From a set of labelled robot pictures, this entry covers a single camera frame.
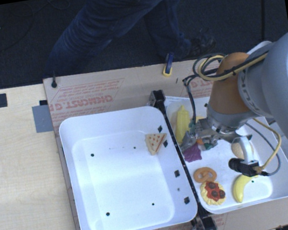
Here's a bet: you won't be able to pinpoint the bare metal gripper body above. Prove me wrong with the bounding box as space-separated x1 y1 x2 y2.
191 113 239 153

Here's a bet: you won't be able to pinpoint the thin black rod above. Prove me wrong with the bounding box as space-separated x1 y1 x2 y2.
155 95 209 225

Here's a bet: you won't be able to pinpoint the orange and green toy carrot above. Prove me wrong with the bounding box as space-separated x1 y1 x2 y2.
196 136 214 153

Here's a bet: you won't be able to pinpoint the purple toy grapes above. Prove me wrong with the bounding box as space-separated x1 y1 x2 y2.
182 142 204 164

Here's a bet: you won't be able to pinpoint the yellow toy bottle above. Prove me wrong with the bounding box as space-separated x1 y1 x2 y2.
169 104 195 146

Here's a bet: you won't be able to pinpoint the toy pizza slice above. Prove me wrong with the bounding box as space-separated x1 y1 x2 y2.
143 130 170 157

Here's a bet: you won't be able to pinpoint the beige toy bread roll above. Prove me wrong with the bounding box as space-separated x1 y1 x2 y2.
230 138 256 162

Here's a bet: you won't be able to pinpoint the brown toy pretzel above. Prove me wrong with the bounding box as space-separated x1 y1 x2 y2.
191 164 218 185

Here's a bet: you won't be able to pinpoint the toy spaghetti with meatballs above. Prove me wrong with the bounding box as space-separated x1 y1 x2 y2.
198 178 228 208

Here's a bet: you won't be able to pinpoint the yellow banana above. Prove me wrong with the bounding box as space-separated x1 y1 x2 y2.
229 171 263 205

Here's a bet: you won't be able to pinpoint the white plastic tray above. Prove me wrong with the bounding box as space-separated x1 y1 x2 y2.
163 82 288 221
56 98 202 230

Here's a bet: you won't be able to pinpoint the brown cardboard board red print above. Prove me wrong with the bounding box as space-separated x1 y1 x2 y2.
42 41 288 230

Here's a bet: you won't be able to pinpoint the person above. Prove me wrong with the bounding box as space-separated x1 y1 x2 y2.
31 0 220 84

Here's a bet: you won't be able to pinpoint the black cylinder on white bracket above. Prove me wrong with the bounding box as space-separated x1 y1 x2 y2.
224 133 263 181

